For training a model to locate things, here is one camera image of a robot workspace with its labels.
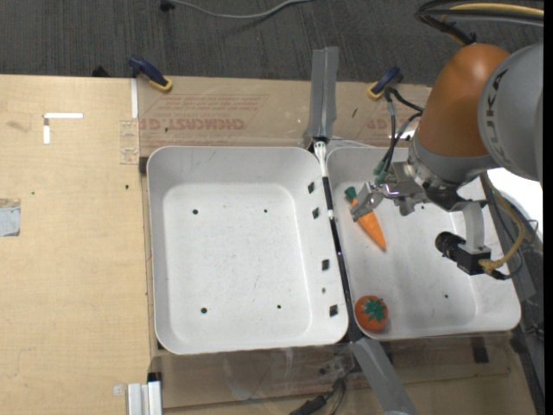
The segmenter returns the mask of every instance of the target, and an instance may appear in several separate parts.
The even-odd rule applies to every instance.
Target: toy carrot
[[[355,191],[355,188],[353,186],[346,189],[346,196],[352,203],[352,206],[355,206],[357,204],[357,192]],[[374,211],[362,215],[361,217],[359,217],[357,222],[361,225],[361,227],[363,227],[363,229],[365,229],[365,231],[378,245],[378,247],[385,251],[386,240],[384,238],[384,234],[382,233],[382,229],[380,228],[380,224],[378,223],[378,219]]]

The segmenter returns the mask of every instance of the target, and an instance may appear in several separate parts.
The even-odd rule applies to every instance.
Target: clear packing tape
[[[140,157],[170,145],[303,146],[309,119],[309,81],[170,78],[170,93],[161,93],[145,79],[137,79]],[[369,84],[336,84],[336,141],[389,145],[391,126],[386,102],[366,97]],[[430,91],[427,86],[395,87],[409,101],[426,104]],[[398,127],[412,113],[398,103]],[[412,136],[415,128],[413,122],[405,136]]]

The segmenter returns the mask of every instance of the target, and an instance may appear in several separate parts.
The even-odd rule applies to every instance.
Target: dark floor
[[[285,0],[186,1],[249,14]],[[373,81],[397,65],[404,82],[432,85],[459,45],[415,20],[427,1],[321,0],[253,22],[164,13],[158,0],[0,0],[0,73],[87,76],[102,65],[126,77],[139,54],[169,75],[309,80],[311,51],[338,46],[339,80]],[[462,27],[511,52],[543,37],[508,23]]]

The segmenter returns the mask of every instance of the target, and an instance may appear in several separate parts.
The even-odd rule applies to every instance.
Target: orange carrot
[[[357,204],[357,198],[352,199],[352,206],[355,206]],[[365,229],[365,231],[369,234],[369,236],[372,238],[372,240],[382,249],[383,251],[386,250],[386,240],[384,238],[384,234],[382,233],[382,229],[380,228],[380,224],[378,223],[377,215],[374,213],[374,211],[362,215],[359,217],[357,222]]]

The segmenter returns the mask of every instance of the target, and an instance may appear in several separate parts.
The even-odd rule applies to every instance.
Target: red tomato
[[[365,295],[355,304],[355,318],[364,330],[381,330],[388,321],[388,306],[382,298]]]

